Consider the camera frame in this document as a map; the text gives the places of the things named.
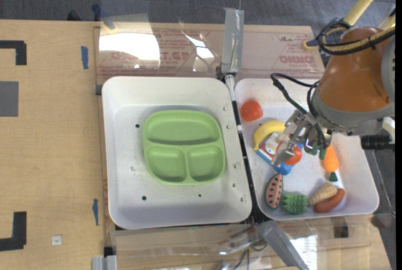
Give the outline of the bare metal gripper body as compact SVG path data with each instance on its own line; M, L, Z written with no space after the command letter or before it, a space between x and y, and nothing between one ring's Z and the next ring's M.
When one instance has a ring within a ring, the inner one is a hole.
M316 136L317 149L326 149L332 140L332 135L327 133L327 128L321 125L310 112L302 113L299 110L296 110L286 121L283 136L303 146L308 136Z

